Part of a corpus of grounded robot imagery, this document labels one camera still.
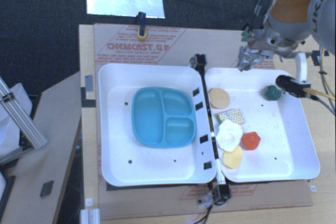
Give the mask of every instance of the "yellow clip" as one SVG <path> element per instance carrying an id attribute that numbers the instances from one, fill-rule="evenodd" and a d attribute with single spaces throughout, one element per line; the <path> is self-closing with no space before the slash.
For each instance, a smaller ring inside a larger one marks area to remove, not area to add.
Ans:
<path id="1" fill-rule="evenodd" d="M 147 36 L 147 29 L 145 29 L 145 31 L 144 31 L 144 35 L 141 36 L 141 35 L 140 35 L 140 28 L 138 28 L 138 40 L 145 40 L 145 39 L 146 39 L 146 36 Z"/>

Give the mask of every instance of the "yellow cable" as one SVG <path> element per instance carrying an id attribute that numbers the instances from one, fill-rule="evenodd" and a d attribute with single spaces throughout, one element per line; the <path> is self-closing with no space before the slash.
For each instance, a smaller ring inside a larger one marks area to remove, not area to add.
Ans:
<path id="1" fill-rule="evenodd" d="M 319 91 L 311 89 L 311 88 L 303 88 L 302 90 L 309 95 L 320 95 L 320 96 L 327 97 L 328 99 L 331 99 L 331 100 L 335 101 L 334 96 L 328 95 L 324 92 L 319 92 Z"/>
<path id="2" fill-rule="evenodd" d="M 329 93 L 330 93 L 333 97 L 335 97 L 335 93 L 331 90 L 331 87 L 329 86 L 329 84 L 328 84 L 328 82 L 327 82 L 327 80 L 326 80 L 326 78 L 325 78 L 325 75 L 326 75 L 326 74 L 323 73 L 323 72 L 324 72 L 324 67 L 323 67 L 324 51 L 325 51 L 325 49 L 322 49 L 322 55 L 321 55 L 322 76 L 323 76 L 323 80 L 324 80 L 324 82 L 325 82 L 325 84 L 326 84 L 325 86 L 326 86 L 327 89 L 329 90 Z"/>

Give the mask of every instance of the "red toy food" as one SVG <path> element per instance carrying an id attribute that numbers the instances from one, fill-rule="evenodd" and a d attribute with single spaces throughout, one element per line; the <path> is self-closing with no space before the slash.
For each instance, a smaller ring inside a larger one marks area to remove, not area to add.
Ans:
<path id="1" fill-rule="evenodd" d="M 255 150 L 260 143 L 260 137 L 256 132 L 246 133 L 241 137 L 241 139 L 243 145 L 248 150 Z"/>

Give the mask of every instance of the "tan disc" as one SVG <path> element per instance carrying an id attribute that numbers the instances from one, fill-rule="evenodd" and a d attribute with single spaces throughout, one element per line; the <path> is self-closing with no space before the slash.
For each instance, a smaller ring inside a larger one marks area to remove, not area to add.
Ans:
<path id="1" fill-rule="evenodd" d="M 226 91 L 213 88 L 209 91 L 210 104 L 217 109 L 224 109 L 230 104 L 230 97 Z"/>

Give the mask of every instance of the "blue divided plate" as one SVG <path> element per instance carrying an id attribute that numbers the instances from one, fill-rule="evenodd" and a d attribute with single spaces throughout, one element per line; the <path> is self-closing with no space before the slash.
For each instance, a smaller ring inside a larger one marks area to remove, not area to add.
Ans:
<path id="1" fill-rule="evenodd" d="M 142 88 L 133 98 L 132 125 L 135 137 L 146 146 L 185 146 L 196 134 L 193 103 L 179 90 Z"/>

